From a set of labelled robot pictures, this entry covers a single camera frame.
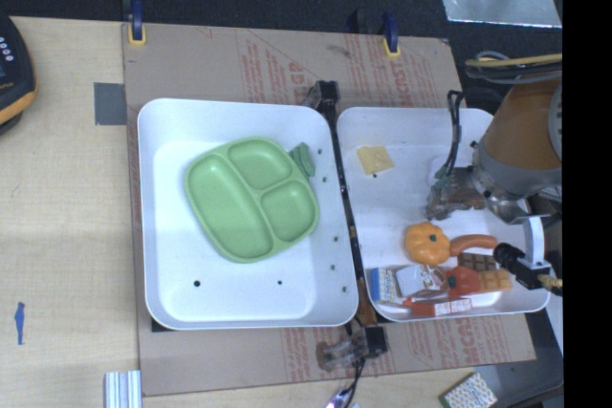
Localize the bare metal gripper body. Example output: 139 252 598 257
426 165 529 226

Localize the orange-brown sausage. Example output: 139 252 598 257
448 233 500 255

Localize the white plastic tray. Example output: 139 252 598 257
136 97 361 332
336 105 552 324

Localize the orange pumpkin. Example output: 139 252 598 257
403 221 452 267

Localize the brown chocolate bar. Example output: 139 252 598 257
457 251 499 274

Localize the red-orange pepper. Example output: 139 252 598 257
446 265 482 300

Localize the tan waffle biscuit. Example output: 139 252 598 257
477 268 514 294

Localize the white and brown packet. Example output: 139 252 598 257
395 263 451 298

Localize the yellow cheese slice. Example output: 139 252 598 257
356 145 396 177

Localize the orange and white carton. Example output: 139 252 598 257
402 295 474 318

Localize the thin black rod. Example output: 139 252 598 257
326 98 374 324

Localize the blue and white carton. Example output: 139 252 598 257
366 266 404 304

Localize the green and white patterned box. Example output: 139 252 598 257
438 372 499 408

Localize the green divided plate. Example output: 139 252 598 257
184 136 321 265

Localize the brown cardboard board, red print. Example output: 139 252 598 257
120 23 537 397

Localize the black cylinder on white bracket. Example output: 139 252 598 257
492 214 552 290

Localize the black block with thin wires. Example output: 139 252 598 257
317 324 389 371
303 79 341 110

